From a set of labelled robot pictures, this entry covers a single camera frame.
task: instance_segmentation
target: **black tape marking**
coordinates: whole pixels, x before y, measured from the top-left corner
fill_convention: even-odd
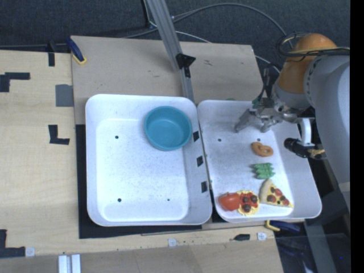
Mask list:
[[[54,67],[56,65],[55,53],[49,52],[48,53],[48,66]]]
[[[0,75],[0,92],[10,91],[10,80],[30,80],[30,73],[7,73]]]
[[[200,138],[200,135],[198,134],[198,131],[195,131],[193,133],[193,141],[195,142],[196,140],[198,140]]]
[[[58,138],[58,125],[48,125],[48,129],[49,129],[49,135],[51,137],[49,143],[69,144],[69,139]]]
[[[0,259],[25,256],[25,247],[6,248],[5,242],[6,242],[6,230],[0,230]]]
[[[249,241],[250,235],[249,234],[238,234],[235,238],[235,241]]]
[[[67,84],[56,85],[56,106],[73,107],[73,86]]]
[[[204,163],[204,158],[202,156],[199,156],[196,160],[198,167]]]
[[[207,181],[201,182],[201,193],[204,193],[207,191]]]
[[[45,49],[47,52],[57,52],[57,45],[53,40],[50,40],[47,43],[47,48]]]

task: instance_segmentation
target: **wooden board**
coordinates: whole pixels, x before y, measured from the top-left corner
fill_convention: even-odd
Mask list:
[[[57,273],[57,256],[0,259],[2,273]],[[81,255],[87,273],[283,273],[274,239]]]
[[[160,40],[73,36],[87,62],[72,60],[76,124],[85,123],[85,104],[95,94],[182,96]],[[262,90],[257,61],[250,45],[181,42],[191,65],[195,104],[217,99],[251,101]]]
[[[0,51],[0,75],[31,76],[11,80],[10,92],[0,93],[0,229],[7,230],[7,247],[34,247],[42,256],[165,248],[168,238],[191,246],[229,242],[240,233],[254,240],[259,231],[273,239],[262,226],[231,224],[205,224],[202,231],[179,234],[79,239],[75,113],[72,107],[56,107],[55,98],[56,85],[74,83],[71,60],[70,54],[56,53],[55,67],[49,67],[47,53]],[[58,136],[69,138],[69,145],[50,144],[48,125],[58,125]]]

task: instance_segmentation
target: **toy pizza slice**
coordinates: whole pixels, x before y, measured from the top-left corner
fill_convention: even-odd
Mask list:
[[[259,191],[259,198],[261,203],[293,208],[293,204],[286,198],[284,193],[273,184],[271,179],[267,179],[263,182]]]

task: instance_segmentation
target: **red toy tomato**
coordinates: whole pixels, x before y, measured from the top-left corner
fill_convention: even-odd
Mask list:
[[[218,198],[218,202],[225,210],[233,211],[239,208],[240,195],[237,193],[227,193]]]

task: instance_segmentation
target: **tray hole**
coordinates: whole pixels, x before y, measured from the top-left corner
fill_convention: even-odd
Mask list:
[[[199,167],[200,165],[202,165],[204,163],[204,160],[203,160],[203,158],[202,158],[202,156],[199,156],[198,158],[197,158],[197,166]]]
[[[198,140],[200,138],[200,135],[198,134],[198,131],[195,131],[193,133],[193,141],[195,142],[196,140]]]
[[[201,182],[201,193],[207,191],[207,181]]]

